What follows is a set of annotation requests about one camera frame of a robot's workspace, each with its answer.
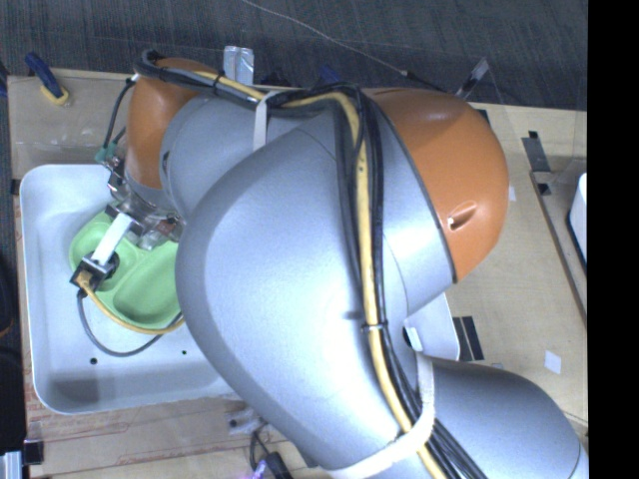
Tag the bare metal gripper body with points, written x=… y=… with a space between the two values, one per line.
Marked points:
x=152 y=217

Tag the green divided plate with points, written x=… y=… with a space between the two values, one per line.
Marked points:
x=145 y=287

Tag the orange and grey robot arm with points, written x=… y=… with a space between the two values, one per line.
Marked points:
x=299 y=247

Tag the white plastic tray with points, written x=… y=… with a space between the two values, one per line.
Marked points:
x=60 y=327

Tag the brown cardboard board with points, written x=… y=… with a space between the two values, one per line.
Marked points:
x=75 y=128

